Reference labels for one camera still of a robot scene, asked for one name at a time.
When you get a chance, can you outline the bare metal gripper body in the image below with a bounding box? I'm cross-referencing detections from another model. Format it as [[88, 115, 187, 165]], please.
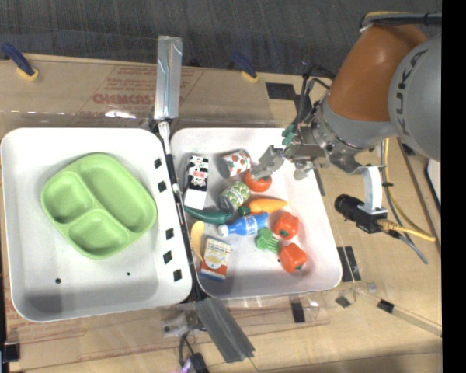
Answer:
[[283, 120, 364, 175]]

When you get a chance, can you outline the orange red tomato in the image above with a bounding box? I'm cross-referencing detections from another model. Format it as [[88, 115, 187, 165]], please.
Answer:
[[244, 169, 273, 193]]

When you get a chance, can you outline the white can with strawberry print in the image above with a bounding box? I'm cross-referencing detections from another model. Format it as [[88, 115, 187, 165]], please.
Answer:
[[217, 149, 252, 180]]

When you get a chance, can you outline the orange carrot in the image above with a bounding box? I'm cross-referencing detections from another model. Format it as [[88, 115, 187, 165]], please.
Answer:
[[237, 197, 290, 216]]

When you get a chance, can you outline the green peas can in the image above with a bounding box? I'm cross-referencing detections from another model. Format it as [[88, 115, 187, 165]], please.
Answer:
[[217, 180, 252, 214]]

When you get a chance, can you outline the orange bell pepper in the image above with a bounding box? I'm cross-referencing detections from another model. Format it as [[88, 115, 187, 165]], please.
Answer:
[[277, 242, 309, 274], [271, 211, 301, 242]]

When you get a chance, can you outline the blue plastic bottle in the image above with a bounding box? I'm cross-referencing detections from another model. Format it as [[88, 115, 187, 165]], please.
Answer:
[[217, 211, 270, 239]]

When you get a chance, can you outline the cow print milk carton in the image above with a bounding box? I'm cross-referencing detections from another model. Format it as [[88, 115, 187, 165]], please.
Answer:
[[183, 154, 210, 211]]

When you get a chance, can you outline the green broccoli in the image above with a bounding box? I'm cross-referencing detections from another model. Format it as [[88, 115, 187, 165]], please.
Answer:
[[254, 227, 282, 253]]

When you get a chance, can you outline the pale yellow banana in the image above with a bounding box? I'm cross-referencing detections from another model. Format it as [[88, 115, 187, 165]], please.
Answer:
[[190, 220, 207, 263]]

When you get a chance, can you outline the orange and white soup carton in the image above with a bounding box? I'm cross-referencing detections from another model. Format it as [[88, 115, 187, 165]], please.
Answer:
[[198, 236, 233, 283]]

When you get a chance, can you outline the white plastic tray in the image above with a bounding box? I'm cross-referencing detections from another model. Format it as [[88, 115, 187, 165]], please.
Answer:
[[0, 127, 193, 323], [169, 127, 343, 300]]

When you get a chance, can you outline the green divided plate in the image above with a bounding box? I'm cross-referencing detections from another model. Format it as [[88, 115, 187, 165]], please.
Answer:
[[40, 152, 158, 260]]

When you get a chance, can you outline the brown cardboard board red print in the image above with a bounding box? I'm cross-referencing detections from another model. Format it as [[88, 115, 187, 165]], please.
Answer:
[[0, 52, 335, 369]]

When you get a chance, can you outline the black cylinder on white bracket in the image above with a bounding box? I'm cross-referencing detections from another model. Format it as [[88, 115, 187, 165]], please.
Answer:
[[333, 164, 390, 235]]

